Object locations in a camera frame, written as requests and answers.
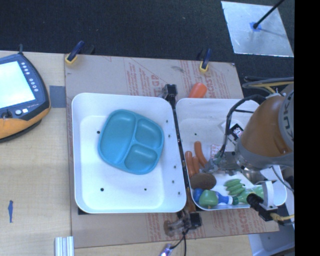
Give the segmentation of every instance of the button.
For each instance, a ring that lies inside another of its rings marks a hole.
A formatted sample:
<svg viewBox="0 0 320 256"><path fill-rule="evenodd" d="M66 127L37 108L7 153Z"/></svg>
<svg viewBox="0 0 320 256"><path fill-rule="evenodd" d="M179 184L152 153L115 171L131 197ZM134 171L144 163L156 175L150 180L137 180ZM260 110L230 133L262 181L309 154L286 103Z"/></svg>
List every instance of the button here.
<svg viewBox="0 0 320 256"><path fill-rule="evenodd" d="M15 114L16 114L17 116L20 116L20 115L22 114L22 111L21 111L20 109L18 109L18 110L15 111Z"/></svg>

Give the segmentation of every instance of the blue and yellow clamp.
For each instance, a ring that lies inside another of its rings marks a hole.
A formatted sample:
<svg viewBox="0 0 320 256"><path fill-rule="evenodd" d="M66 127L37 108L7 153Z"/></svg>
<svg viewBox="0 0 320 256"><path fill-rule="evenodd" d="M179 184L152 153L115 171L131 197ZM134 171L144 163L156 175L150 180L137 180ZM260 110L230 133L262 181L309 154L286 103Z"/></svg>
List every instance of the blue and yellow clamp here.
<svg viewBox="0 0 320 256"><path fill-rule="evenodd" d="M81 49L84 47L85 42L79 41L76 46L72 49L72 51L64 58L64 61L68 64L73 64L76 59L78 58L77 54L81 51Z"/></svg>
<svg viewBox="0 0 320 256"><path fill-rule="evenodd" d="M204 57L203 57L203 61L201 61L200 66L199 66L199 70L201 73L205 73L208 70L209 67L209 60L212 54L212 50L210 48L207 49Z"/></svg>

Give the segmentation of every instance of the white tray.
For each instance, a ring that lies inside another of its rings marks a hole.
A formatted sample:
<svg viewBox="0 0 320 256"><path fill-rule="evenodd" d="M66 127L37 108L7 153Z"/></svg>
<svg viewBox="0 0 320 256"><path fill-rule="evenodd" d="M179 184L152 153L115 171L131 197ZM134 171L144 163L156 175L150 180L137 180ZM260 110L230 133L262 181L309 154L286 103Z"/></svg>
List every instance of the white tray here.
<svg viewBox="0 0 320 256"><path fill-rule="evenodd" d="M171 105L159 97L81 93L72 109L74 192L80 209L90 214L175 213L187 196ZM107 117L126 109L156 122L164 144L156 167L136 175L112 167L98 153Z"/></svg>
<svg viewBox="0 0 320 256"><path fill-rule="evenodd" d="M179 124L179 131L183 151L191 151L195 156L194 143L200 141L202 144L203 155L207 160L211 156L211 146L217 145L218 148L223 144L224 132L226 127L226 118L231 107L236 104L239 99L215 99L215 98L183 98L176 104L176 114ZM246 101L238 109L255 111L259 105L254 101ZM233 112L230 127L234 124L240 125L243 129L246 127L252 114L243 112ZM234 151L235 146L229 141L226 146L226 151ZM275 171L282 179L282 174L279 166L275 166ZM273 170L264 169L261 173L268 180L278 180ZM217 191L223 196L227 196L228 192L223 184L231 179L241 179L241 183L245 184L246 188L252 188L254 185L240 172L230 176L224 171L218 171L214 174L216 185L213 191ZM274 204L280 206L286 202L287 190L285 186L277 181L273 183ZM195 204L205 211L215 211L234 208L249 208L248 204L240 203L238 205L227 205L224 203L218 204L211 209L203 208L198 203Z"/></svg>

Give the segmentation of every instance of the gray square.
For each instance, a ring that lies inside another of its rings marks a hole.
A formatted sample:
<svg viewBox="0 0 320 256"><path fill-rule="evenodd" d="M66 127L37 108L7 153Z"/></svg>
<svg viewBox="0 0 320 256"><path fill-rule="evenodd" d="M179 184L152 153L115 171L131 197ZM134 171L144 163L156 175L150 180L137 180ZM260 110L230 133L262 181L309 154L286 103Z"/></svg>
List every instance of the gray square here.
<svg viewBox="0 0 320 256"><path fill-rule="evenodd" d="M266 15L273 6L227 1L221 3L233 51L236 54L294 56L278 8L254 29L254 23Z"/></svg>

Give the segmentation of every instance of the green bottle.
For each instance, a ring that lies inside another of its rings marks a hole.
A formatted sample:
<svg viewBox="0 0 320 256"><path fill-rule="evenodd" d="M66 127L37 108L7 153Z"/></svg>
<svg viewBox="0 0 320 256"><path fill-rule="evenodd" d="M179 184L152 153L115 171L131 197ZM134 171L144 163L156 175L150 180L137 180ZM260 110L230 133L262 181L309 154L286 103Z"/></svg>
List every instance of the green bottle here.
<svg viewBox="0 0 320 256"><path fill-rule="evenodd" d="M251 193L256 194L257 196L261 197L262 199L264 198L264 191L263 191L262 185L256 185L256 186L254 186L252 188L246 188L238 196L233 196L232 197L232 199L233 199L232 204L234 206L239 204L239 203L248 204L247 197Z"/></svg>

